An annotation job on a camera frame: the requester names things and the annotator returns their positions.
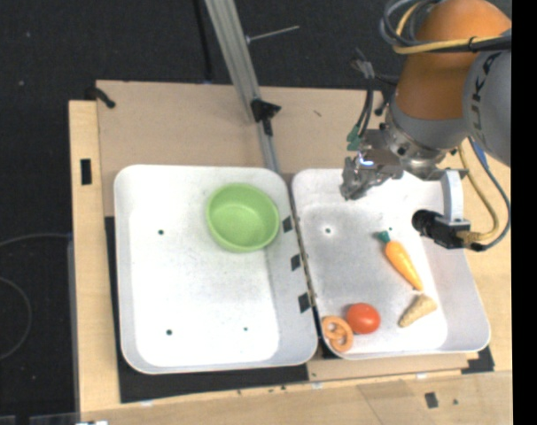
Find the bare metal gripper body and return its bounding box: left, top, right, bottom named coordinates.
left=350, top=123, right=448, bottom=182

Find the orange carrot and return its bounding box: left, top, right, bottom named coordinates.
left=374, top=230, right=425, bottom=292

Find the white plastic tray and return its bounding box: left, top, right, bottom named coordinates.
left=113, top=164, right=319, bottom=375
left=290, top=167, right=492, bottom=361

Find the green bowl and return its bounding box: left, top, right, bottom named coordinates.
left=205, top=182, right=281, bottom=253

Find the beige ice cream cone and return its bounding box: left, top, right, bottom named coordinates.
left=398, top=293, right=439, bottom=328

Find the red tomato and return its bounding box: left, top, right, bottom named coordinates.
left=345, top=302, right=382, bottom=336

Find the orange pretzel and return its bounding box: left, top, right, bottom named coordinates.
left=320, top=315, right=354, bottom=353

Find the brown cardboard board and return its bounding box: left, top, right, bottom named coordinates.
left=95, top=80, right=480, bottom=383

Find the black cylinder on white bracket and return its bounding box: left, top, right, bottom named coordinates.
left=411, top=169, right=472, bottom=251

